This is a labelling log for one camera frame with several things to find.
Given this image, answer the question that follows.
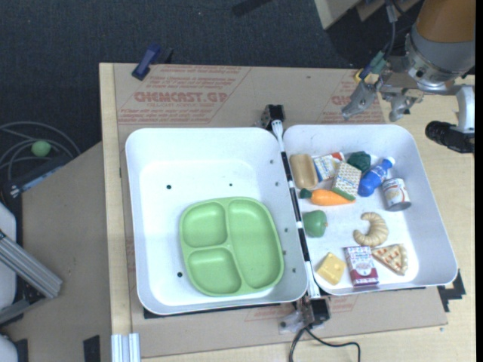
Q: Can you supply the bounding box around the tan croissant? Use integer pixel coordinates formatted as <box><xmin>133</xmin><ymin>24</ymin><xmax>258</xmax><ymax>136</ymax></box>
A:
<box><xmin>352</xmin><ymin>211</ymin><xmax>390</xmax><ymax>248</ymax></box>

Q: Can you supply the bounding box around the red and white carton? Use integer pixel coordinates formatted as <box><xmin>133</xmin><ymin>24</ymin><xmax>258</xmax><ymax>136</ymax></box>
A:
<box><xmin>343</xmin><ymin>245</ymin><xmax>380</xmax><ymax>288</ymax></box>

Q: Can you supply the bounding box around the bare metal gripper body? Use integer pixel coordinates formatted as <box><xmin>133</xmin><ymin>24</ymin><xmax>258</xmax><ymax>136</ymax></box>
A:
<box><xmin>378</xmin><ymin>44</ymin><xmax>471</xmax><ymax>103</ymax></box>

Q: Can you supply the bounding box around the brown cardboard board red print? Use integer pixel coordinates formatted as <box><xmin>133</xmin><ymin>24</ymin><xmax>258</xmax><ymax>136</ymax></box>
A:
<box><xmin>112</xmin><ymin>63</ymin><xmax>451</xmax><ymax>348</ymax></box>

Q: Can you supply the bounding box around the dark green broccoli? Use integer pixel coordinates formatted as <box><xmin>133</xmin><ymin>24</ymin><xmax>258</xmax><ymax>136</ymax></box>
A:
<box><xmin>346</xmin><ymin>150</ymin><xmax>373</xmax><ymax>173</ymax></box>

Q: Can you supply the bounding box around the black cylinder on white bracket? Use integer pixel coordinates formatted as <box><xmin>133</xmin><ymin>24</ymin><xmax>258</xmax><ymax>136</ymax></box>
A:
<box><xmin>424</xmin><ymin>84</ymin><xmax>475</xmax><ymax>155</ymax></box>

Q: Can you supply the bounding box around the green divided plate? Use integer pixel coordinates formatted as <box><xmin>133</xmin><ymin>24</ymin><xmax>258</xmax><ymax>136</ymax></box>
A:
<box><xmin>178</xmin><ymin>195</ymin><xmax>285</xmax><ymax>298</ymax></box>

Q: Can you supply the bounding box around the slice of pizza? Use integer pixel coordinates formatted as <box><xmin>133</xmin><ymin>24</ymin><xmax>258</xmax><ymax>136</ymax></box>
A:
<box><xmin>371</xmin><ymin>243</ymin><xmax>410</xmax><ymax>277</ymax></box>

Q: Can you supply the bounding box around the yellow cheese wedge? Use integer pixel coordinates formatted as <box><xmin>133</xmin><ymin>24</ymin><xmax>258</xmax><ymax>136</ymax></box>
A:
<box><xmin>315</xmin><ymin>251</ymin><xmax>348</xmax><ymax>287</ymax></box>

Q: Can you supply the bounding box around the thin black and white rod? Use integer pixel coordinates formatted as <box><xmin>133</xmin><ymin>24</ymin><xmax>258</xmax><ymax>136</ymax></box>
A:
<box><xmin>271</xmin><ymin>119</ymin><xmax>322</xmax><ymax>299</ymax></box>

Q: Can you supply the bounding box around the orange carrot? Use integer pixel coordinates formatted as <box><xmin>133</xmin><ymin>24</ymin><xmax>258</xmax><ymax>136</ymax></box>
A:
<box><xmin>299</xmin><ymin>187</ymin><xmax>356</xmax><ymax>207</ymax></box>

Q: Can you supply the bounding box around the green ball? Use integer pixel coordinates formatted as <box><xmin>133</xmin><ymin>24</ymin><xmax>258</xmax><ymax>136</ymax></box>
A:
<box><xmin>30</xmin><ymin>140</ymin><xmax>52</xmax><ymax>158</ymax></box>

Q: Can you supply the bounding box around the white small can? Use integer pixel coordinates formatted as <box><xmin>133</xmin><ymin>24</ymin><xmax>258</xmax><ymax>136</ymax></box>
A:
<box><xmin>381</xmin><ymin>177</ymin><xmax>412</xmax><ymax>213</ymax></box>

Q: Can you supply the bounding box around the white plastic tray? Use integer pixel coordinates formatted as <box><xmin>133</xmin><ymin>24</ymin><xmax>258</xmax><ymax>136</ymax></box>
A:
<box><xmin>281</xmin><ymin>123</ymin><xmax>460</xmax><ymax>297</ymax></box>
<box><xmin>125</xmin><ymin>127</ymin><xmax>310</xmax><ymax>316</ymax></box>

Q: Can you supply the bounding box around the tan bread bun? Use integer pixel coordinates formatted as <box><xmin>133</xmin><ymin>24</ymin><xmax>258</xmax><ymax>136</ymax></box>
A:
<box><xmin>288</xmin><ymin>153</ymin><xmax>319</xmax><ymax>191</ymax></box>

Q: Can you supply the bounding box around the green bell pepper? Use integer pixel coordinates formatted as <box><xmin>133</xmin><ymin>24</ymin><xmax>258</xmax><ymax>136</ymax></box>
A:
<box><xmin>302</xmin><ymin>209</ymin><xmax>329</xmax><ymax>238</ymax></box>

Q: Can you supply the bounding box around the yellow and blue small carton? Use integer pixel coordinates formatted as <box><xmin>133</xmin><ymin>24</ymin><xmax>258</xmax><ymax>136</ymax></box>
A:
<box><xmin>312</xmin><ymin>152</ymin><xmax>346</xmax><ymax>183</ymax></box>

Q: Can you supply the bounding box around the blue bottle with white cap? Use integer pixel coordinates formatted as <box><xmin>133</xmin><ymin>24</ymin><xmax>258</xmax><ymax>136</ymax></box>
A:
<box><xmin>357</xmin><ymin>156</ymin><xmax>396</xmax><ymax>198</ymax></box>

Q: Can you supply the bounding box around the black block with thin wires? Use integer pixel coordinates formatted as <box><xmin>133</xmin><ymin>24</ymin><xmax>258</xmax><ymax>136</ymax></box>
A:
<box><xmin>253</xmin><ymin>103</ymin><xmax>286</xmax><ymax>130</ymax></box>
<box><xmin>278</xmin><ymin>297</ymin><xmax>332</xmax><ymax>336</ymax></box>

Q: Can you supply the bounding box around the patterned box with green edge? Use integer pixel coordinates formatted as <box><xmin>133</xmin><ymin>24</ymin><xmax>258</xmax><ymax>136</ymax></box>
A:
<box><xmin>331</xmin><ymin>161</ymin><xmax>363</xmax><ymax>202</ymax></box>

